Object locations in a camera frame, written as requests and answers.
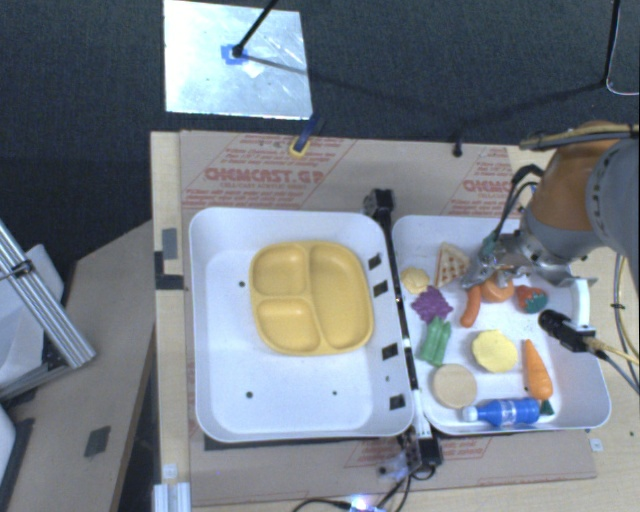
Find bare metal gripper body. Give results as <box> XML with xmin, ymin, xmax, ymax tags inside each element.
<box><xmin>478</xmin><ymin>231</ymin><xmax>576</xmax><ymax>282</ymax></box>

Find orange round toy fruit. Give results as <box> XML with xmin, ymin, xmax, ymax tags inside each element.
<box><xmin>480</xmin><ymin>275</ymin><xmax>517</xmax><ymax>304</ymax></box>

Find toy pizza slice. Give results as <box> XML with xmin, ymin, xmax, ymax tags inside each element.
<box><xmin>433</xmin><ymin>241</ymin><xmax>472</xmax><ymax>289</ymax></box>

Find orange toy sausage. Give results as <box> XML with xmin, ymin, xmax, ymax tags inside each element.
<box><xmin>459</xmin><ymin>284</ymin><xmax>483</xmax><ymax>329</ymax></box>

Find red toy strawberry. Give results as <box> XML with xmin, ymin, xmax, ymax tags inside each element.
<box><xmin>515</xmin><ymin>284</ymin><xmax>549</xmax><ymax>315</ymax></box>

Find white plastic tray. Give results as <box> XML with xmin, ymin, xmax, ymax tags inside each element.
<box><xmin>188</xmin><ymin>206</ymin><xmax>417</xmax><ymax>444</ymax></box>
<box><xmin>391</xmin><ymin>214</ymin><xmax>613</xmax><ymax>436</ymax></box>

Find purple toy grapes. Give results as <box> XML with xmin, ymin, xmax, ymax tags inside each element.
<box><xmin>410</xmin><ymin>285</ymin><xmax>455</xmax><ymax>324</ymax></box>

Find pale yellow toy biscuit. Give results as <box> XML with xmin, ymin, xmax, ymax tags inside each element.
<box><xmin>399</xmin><ymin>266</ymin><xmax>431</xmax><ymax>296</ymax></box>

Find yellow round toy slice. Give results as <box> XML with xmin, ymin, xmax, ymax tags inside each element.
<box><xmin>470</xmin><ymin>329</ymin><xmax>520</xmax><ymax>374</ymax></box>

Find green toy asparagus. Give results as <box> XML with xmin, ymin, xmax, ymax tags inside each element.
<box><xmin>418</xmin><ymin>316</ymin><xmax>453</xmax><ymax>368</ymax></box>

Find thin black and white rod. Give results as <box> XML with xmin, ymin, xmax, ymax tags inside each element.
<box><xmin>375</xmin><ymin>208</ymin><xmax>432</xmax><ymax>442</ymax></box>

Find orange toy carrot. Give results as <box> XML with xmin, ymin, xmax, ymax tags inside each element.
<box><xmin>521</xmin><ymin>338</ymin><xmax>556</xmax><ymax>416</ymax></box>

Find tan round toy biscuit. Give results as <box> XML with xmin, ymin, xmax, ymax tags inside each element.
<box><xmin>431</xmin><ymin>363</ymin><xmax>478</xmax><ymax>410</ymax></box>

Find blue plastic bottle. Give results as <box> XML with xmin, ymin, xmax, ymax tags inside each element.
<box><xmin>460</xmin><ymin>396</ymin><xmax>543</xmax><ymax>428</ymax></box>

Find yellow divided plate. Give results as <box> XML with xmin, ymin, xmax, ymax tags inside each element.
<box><xmin>248</xmin><ymin>240</ymin><xmax>376</xmax><ymax>358</ymax></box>

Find brown cardboard board red print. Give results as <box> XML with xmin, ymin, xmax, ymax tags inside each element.
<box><xmin>178</xmin><ymin>130</ymin><xmax>599</xmax><ymax>494</ymax></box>

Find black cylinder on white bracket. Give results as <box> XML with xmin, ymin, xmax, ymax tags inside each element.
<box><xmin>537</xmin><ymin>276</ymin><xmax>600</xmax><ymax>354</ymax></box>

